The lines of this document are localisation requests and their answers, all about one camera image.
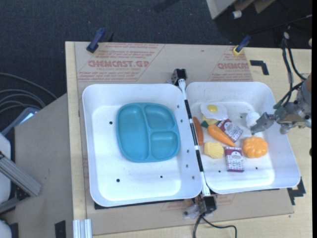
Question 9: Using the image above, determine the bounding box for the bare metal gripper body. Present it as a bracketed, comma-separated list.
[273, 100, 313, 135]

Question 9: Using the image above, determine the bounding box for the white round toy food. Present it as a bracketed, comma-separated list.
[245, 111, 261, 128]

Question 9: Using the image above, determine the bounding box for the orange toy pumpkin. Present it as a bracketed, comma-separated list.
[242, 135, 269, 159]

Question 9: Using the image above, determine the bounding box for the red and white carton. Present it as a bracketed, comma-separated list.
[216, 118, 244, 143]
[223, 146, 245, 173]

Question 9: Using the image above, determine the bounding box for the orange carrot with green top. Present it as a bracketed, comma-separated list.
[200, 120, 236, 148]

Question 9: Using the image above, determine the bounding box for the white and yellow fried egg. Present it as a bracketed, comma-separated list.
[200, 103, 228, 121]

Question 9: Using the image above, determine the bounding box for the yellow ridged biscuit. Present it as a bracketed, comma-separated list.
[203, 141, 225, 160]

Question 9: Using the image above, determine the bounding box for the yellow toy cheese slice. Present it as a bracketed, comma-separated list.
[202, 115, 219, 126]

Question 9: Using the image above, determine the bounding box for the white plastic tray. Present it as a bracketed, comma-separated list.
[185, 81, 301, 195]
[82, 83, 204, 207]

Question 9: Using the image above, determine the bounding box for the orange toy sausage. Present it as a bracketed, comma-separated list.
[192, 117, 205, 147]

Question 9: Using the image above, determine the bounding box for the thin black and white rod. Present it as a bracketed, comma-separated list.
[178, 78, 211, 196]

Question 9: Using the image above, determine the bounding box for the blue divided plate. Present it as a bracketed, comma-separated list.
[115, 102, 181, 164]

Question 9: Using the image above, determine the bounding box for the brown cardboard board red print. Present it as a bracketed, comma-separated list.
[74, 42, 295, 236]

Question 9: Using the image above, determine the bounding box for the black block with thin wires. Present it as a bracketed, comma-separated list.
[166, 68, 188, 87]
[183, 194, 218, 219]

